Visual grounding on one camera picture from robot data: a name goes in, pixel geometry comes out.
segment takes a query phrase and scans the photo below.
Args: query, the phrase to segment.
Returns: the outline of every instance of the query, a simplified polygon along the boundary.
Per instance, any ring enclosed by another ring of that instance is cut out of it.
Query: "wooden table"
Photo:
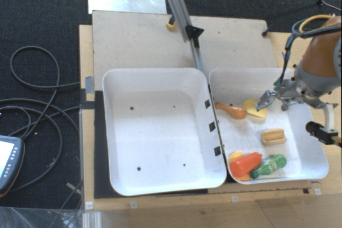
[[[278,65],[282,67],[281,52],[289,34],[269,33]],[[292,47],[289,67],[300,60],[309,41],[297,39]],[[81,88],[86,77],[94,76],[92,26],[80,26]],[[94,93],[86,93],[94,101]],[[323,97],[323,101],[338,103],[335,125],[341,132],[341,89]],[[323,111],[312,110],[314,120],[324,124]],[[84,174],[84,203],[86,210],[106,211],[103,223],[113,221],[113,227],[310,227],[321,223],[336,224],[342,204],[341,149],[323,146],[329,163],[329,173],[316,182],[307,180],[269,183],[263,185],[224,184],[198,195],[153,195],[131,198],[94,199],[94,141],[93,109],[83,109],[82,160]]]

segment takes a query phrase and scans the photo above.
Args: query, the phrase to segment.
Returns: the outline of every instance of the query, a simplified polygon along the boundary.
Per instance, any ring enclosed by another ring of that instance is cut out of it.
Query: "toy green bottle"
[[[284,155],[278,154],[272,158],[263,160],[258,169],[251,171],[250,175],[253,179],[258,178],[260,175],[270,175],[274,171],[285,167],[287,161]]]

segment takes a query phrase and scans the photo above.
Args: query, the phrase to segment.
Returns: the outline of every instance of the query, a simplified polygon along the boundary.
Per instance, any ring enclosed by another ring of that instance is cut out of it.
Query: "black clamp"
[[[324,128],[323,125],[315,122],[308,122],[305,126],[306,131],[308,131],[312,136],[316,137],[320,142],[325,145],[333,145],[336,144],[332,139],[335,136],[338,136],[337,132],[326,132],[322,130]]]
[[[199,49],[198,37],[204,32],[204,30],[194,27],[192,25],[187,25],[185,27],[185,31],[186,31],[186,34],[188,35],[188,38],[190,40],[193,39],[195,48]]]

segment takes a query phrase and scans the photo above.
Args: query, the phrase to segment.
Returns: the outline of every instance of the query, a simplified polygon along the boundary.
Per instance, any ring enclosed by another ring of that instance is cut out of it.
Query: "white plastic bin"
[[[209,76],[213,99],[215,102],[234,105],[242,105],[249,98],[258,100],[266,89],[273,88],[281,72],[280,68],[217,68]],[[285,78],[291,76],[293,71],[287,70]],[[258,152],[263,159],[276,154],[283,154],[287,159],[285,168],[255,180],[235,179],[239,183],[320,179],[327,175],[329,167],[322,145],[305,130],[306,123],[313,120],[309,106],[296,104],[284,112],[281,104],[276,99],[267,108],[266,118],[248,114],[245,119],[236,120],[227,112],[216,110],[227,157],[233,152]],[[261,133],[273,128],[282,128],[287,141],[284,144],[264,146]]]
[[[227,170],[203,73],[114,69],[103,78],[110,181],[120,194],[217,187]]]

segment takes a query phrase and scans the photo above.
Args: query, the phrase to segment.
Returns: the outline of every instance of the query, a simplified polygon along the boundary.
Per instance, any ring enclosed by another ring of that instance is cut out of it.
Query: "black tape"
[[[103,92],[95,91],[94,198],[119,198],[110,183]]]
[[[86,89],[81,89],[81,108],[82,109],[95,109],[95,102],[87,101]]]
[[[221,155],[221,148],[219,146],[215,147],[214,152],[215,152],[215,156]]]
[[[209,124],[210,132],[212,132],[213,130],[215,130],[215,128],[216,128],[215,122],[212,122],[211,124]]]
[[[210,101],[209,101],[209,100],[206,100],[206,101],[204,102],[204,104],[205,104],[205,108],[210,107]]]

